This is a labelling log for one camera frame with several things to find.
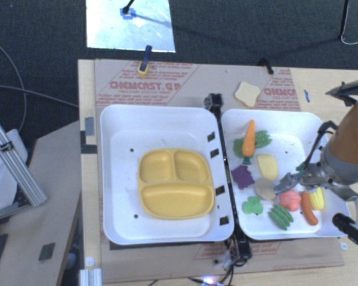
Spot orange sausage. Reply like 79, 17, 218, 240
299, 190, 319, 226

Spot thin black rod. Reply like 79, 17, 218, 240
213, 105, 243, 241

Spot black cylinder on white bracket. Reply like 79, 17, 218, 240
332, 196, 358, 245

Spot orange carrot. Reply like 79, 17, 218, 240
241, 119, 256, 165

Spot green broccoli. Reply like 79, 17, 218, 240
242, 195, 264, 216

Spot green lettuce leaf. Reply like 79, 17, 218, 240
233, 130, 273, 158

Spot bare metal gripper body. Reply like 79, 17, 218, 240
298, 161, 358, 202

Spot white plastic tray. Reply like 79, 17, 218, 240
220, 108, 351, 241
100, 104, 236, 246

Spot pale yellow potato chip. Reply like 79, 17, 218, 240
256, 154, 279, 181

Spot brown cardboard board red print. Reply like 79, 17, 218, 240
93, 58, 345, 284

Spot yellow divided plate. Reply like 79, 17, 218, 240
137, 148, 215, 220

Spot pink lumpy toy food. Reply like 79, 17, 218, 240
278, 188, 302, 212

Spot pale bread slice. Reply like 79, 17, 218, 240
233, 81, 262, 108

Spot purple grapes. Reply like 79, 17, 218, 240
230, 164, 255, 191

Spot yellow corn cob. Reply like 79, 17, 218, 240
307, 186, 326, 211

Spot green pea pods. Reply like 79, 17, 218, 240
267, 204, 295, 232

